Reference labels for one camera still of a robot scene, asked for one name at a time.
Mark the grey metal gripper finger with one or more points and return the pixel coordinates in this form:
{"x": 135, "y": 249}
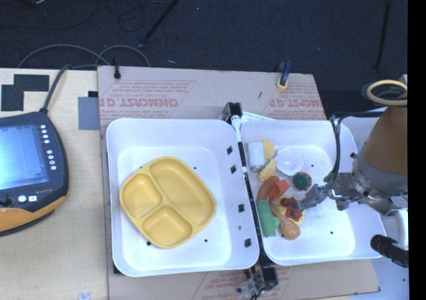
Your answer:
{"x": 317, "y": 192}
{"x": 307, "y": 204}

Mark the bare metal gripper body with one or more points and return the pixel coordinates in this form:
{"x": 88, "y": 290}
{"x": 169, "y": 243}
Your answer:
{"x": 349, "y": 194}

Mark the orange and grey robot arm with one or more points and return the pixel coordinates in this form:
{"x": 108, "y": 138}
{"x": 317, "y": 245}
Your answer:
{"x": 386, "y": 145}

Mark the pizza slice with red toppings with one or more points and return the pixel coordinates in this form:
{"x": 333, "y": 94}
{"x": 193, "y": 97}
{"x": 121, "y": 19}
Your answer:
{"x": 291, "y": 209}

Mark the green and orange round vegetable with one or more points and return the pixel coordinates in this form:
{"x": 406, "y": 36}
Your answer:
{"x": 301, "y": 181}

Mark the brown chicken drumstick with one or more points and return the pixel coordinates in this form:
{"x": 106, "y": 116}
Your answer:
{"x": 289, "y": 228}

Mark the orange carrot piece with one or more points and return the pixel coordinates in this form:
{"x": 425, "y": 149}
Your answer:
{"x": 279, "y": 189}

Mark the white plastic tray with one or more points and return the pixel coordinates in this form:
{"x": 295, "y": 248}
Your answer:
{"x": 326, "y": 235}
{"x": 186, "y": 139}

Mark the white fried egg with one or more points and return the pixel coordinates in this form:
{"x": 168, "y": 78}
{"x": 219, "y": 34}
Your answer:
{"x": 290, "y": 160}

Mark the red sausage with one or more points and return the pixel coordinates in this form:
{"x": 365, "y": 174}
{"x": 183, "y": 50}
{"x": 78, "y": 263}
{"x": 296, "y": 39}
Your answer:
{"x": 264, "y": 189}

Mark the yellow corn cob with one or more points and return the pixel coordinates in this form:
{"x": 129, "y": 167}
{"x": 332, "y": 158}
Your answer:
{"x": 268, "y": 170}

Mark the yellow cheese wedge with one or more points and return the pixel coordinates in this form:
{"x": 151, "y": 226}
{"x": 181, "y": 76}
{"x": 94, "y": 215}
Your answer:
{"x": 268, "y": 148}

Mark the white cylinder can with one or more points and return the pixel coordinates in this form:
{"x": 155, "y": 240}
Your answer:
{"x": 256, "y": 155}

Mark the thin black and white rod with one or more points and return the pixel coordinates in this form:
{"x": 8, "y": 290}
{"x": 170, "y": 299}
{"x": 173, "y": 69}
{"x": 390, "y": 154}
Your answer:
{"x": 241, "y": 154}

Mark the white printed paper slip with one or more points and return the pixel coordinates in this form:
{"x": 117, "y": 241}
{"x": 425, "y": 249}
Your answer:
{"x": 258, "y": 116}

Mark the yellow divided plate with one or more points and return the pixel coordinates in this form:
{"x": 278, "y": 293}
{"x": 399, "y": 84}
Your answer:
{"x": 173, "y": 192}

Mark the brown cardboard board red print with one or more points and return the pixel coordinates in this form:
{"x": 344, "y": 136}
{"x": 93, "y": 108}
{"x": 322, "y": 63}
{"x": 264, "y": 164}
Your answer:
{"x": 199, "y": 95}

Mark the black cylinder on white bracket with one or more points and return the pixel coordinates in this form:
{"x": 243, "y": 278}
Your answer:
{"x": 387, "y": 248}

